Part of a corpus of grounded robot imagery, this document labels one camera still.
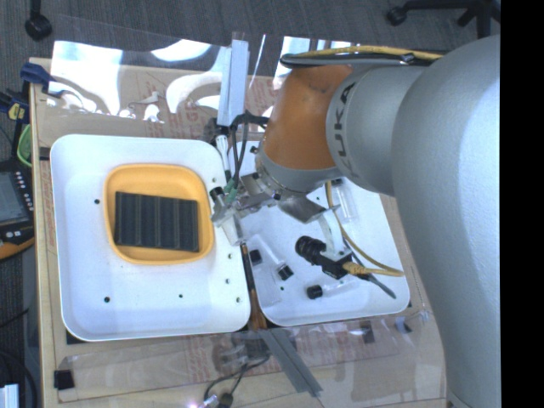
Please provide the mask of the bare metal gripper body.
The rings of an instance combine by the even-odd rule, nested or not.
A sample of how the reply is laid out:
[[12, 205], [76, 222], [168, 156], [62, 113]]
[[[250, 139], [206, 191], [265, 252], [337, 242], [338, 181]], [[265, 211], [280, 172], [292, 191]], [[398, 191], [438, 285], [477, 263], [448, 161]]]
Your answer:
[[274, 207], [279, 203], [275, 189], [271, 189], [261, 179], [259, 173], [250, 173], [240, 177], [236, 200], [246, 200], [254, 206], [254, 213], [264, 207]]

